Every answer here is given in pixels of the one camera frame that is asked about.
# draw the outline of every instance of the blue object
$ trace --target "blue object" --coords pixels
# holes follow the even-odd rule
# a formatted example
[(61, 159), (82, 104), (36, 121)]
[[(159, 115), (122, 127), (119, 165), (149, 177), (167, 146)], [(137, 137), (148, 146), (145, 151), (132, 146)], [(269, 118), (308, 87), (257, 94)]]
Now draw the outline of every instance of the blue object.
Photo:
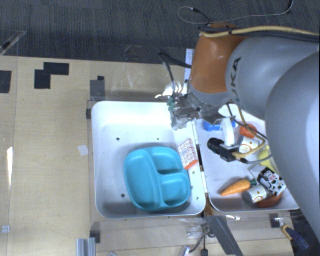
[[(232, 121), (232, 127), (235, 128), (236, 127), (236, 122)], [(212, 131), (222, 131), (222, 126), (221, 124), (215, 124), (212, 125), (210, 123), (208, 123), (207, 121), (203, 121), (203, 128), (207, 131), (207, 132), (212, 132)]]
[(146, 212), (183, 205), (191, 195), (188, 172), (168, 147), (135, 150), (124, 161), (124, 179), (133, 204)]

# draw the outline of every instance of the carrot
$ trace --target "carrot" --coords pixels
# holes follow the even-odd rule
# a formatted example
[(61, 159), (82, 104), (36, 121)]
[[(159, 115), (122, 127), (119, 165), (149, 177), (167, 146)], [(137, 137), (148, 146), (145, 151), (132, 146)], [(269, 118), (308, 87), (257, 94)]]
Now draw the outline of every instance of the carrot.
[[(257, 130), (257, 128), (252, 125), (252, 124), (248, 124), (250, 128), (254, 129), (254, 130)], [(243, 136), (246, 136), (250, 139), (253, 139), (255, 136), (252, 135), (252, 133), (250, 131), (248, 131), (248, 129), (244, 126), (241, 126), (240, 127), (240, 134), (243, 135)]]
[(253, 179), (252, 181), (248, 181), (247, 179), (239, 180), (238, 182), (222, 191), (221, 196), (224, 197), (246, 191), (250, 189), (251, 185), (254, 185), (254, 183), (257, 184), (255, 179)]

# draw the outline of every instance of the toy carrot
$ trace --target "toy carrot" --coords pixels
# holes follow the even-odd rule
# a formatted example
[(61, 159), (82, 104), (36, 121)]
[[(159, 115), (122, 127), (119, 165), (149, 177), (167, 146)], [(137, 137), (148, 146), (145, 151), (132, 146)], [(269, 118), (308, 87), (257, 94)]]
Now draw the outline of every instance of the toy carrot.
[(248, 181), (247, 179), (239, 180), (233, 185), (229, 186), (227, 189), (222, 191), (221, 196), (229, 196), (233, 194), (237, 194), (243, 191), (250, 189), (251, 185), (257, 185), (257, 181), (255, 179)]

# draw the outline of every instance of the metal bracket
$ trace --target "metal bracket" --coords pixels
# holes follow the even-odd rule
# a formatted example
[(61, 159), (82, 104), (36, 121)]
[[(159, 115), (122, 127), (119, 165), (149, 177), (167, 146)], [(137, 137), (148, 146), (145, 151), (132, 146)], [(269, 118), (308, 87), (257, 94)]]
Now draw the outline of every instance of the metal bracket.
[(96, 256), (96, 239), (94, 237), (89, 239), (77, 239), (76, 247), (77, 256)]

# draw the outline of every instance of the sticker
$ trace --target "sticker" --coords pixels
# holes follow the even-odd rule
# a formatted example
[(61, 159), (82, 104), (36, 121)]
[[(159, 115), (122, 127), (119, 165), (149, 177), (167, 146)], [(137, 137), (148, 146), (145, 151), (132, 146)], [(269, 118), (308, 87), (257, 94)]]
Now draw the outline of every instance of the sticker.
[(89, 150), (86, 145), (78, 146), (78, 150), (82, 157), (89, 155)]

